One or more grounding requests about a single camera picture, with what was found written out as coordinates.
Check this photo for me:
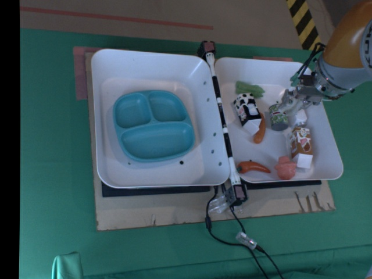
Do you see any black and white cow carton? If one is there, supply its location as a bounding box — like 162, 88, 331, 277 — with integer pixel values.
232, 92, 262, 135

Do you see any blue divided plate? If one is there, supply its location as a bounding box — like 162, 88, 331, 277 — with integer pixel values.
112, 90, 196, 161

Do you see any black block with wires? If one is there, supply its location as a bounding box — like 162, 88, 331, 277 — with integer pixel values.
197, 40, 217, 59
223, 183, 249, 208

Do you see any small white bottle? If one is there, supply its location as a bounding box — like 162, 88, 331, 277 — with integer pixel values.
293, 109, 309, 128

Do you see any green can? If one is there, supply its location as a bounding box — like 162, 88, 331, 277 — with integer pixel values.
267, 102, 290, 132

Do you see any white plastic tray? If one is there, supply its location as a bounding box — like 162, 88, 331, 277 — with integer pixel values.
91, 48, 232, 189
214, 56, 344, 184

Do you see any black and white thin rod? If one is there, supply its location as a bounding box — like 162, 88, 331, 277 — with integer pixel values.
205, 52, 242, 187

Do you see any pink toy food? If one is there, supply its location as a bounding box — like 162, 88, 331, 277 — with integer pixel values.
274, 155, 298, 181

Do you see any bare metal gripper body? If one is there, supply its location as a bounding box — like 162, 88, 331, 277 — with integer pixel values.
294, 72, 331, 106

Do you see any orange carrot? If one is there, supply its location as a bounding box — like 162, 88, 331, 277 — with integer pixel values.
253, 112, 267, 145

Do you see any red chili pepper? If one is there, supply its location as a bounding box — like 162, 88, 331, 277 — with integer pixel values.
236, 160, 272, 175

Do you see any orange and white carton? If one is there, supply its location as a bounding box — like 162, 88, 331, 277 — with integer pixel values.
288, 126, 315, 170

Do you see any brown cardboard board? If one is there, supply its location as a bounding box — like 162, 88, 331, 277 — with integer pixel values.
72, 45, 337, 231

